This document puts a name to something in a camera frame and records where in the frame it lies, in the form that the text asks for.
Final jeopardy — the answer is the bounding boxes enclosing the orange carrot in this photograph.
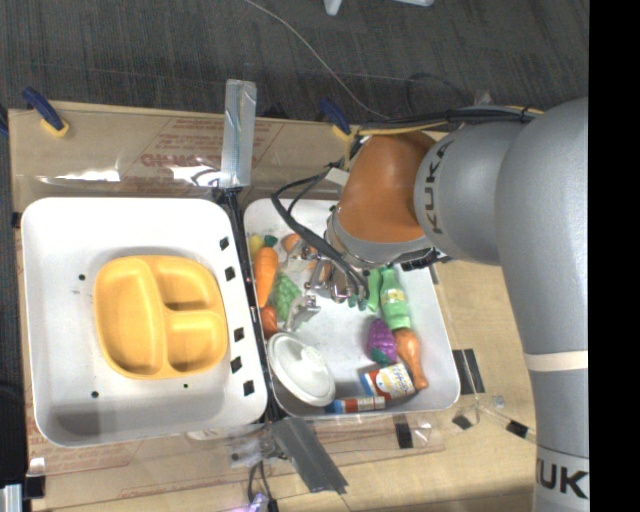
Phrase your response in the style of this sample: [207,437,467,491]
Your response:
[253,234,280,309]

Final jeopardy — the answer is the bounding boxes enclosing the yellow divided plate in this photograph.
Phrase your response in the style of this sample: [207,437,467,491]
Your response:
[93,255,230,380]

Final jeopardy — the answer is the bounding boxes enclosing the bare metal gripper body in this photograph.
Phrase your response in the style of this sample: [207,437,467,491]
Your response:
[310,254,367,305]

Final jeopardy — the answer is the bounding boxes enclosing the purple grapes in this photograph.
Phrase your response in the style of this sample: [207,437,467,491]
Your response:
[366,318,399,365]

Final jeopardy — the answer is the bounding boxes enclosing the orange doughnut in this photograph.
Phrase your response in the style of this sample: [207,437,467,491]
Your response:
[282,233,317,256]

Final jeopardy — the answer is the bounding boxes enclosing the green bottle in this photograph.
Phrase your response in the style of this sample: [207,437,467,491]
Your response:
[378,267,413,332]

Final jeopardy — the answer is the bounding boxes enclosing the green grapes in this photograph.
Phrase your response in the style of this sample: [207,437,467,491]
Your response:
[272,273,303,322]

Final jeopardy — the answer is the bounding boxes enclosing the white plastic tray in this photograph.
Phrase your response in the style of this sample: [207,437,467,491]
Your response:
[243,198,461,419]
[20,196,269,448]

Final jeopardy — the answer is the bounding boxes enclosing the white lidded bowl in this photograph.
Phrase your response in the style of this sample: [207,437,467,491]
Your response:
[266,332,337,408]

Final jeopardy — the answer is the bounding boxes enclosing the brown cardboard board, red print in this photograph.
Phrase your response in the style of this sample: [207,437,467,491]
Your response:
[7,99,537,512]

